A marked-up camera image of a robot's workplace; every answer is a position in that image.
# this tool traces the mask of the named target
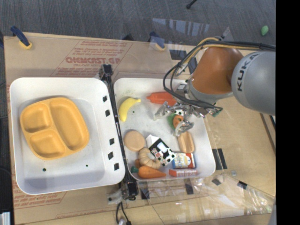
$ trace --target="gray floor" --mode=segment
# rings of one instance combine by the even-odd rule
[[[0,0],[0,31],[11,36],[11,26],[22,31],[122,39],[131,34],[148,41],[155,31],[168,43],[196,45],[204,37],[221,36],[276,44],[276,0]],[[262,26],[269,32],[261,35]],[[10,170],[6,110],[4,51],[0,50],[0,172]],[[0,177],[0,193],[8,179]],[[7,209],[7,203],[0,203]]]

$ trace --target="orange divided plate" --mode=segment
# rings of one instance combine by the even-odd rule
[[[43,100],[25,107],[20,123],[30,149],[44,160],[78,152],[90,139],[76,104],[64,97]]]

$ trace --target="toy banana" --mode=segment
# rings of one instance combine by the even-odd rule
[[[141,99],[127,98],[119,108],[120,120],[125,122],[127,119],[128,110],[135,104],[140,103]]]

